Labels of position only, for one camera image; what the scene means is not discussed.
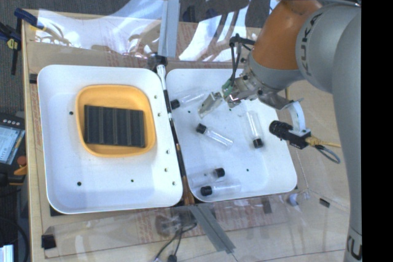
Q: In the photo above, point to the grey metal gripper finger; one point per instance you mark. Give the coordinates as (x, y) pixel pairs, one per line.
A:
(216, 96)
(207, 108)

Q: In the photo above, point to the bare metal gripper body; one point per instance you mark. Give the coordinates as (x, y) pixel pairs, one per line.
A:
(245, 89)

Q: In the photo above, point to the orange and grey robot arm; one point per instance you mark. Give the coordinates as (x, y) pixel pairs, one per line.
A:
(334, 49)

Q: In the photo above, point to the clear plastic bottle black cap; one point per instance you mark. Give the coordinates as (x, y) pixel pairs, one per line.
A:
(219, 172)
(257, 142)
(175, 104)
(202, 129)
(206, 191)

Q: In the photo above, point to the thin black and white rod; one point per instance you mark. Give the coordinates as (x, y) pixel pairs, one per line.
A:
(172, 122)

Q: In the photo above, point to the white plastic tray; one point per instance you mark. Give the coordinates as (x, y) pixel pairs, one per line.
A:
(101, 181)
(270, 168)

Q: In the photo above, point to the yellow bowl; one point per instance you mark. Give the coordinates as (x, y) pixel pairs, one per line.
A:
(115, 94)

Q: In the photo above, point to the black ribbed rack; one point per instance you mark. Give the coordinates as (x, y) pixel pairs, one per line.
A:
(113, 126)

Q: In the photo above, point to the brown cardboard board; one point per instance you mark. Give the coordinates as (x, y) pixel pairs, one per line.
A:
(33, 138)

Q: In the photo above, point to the black cylinder on white bracket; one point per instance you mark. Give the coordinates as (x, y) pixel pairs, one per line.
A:
(281, 129)

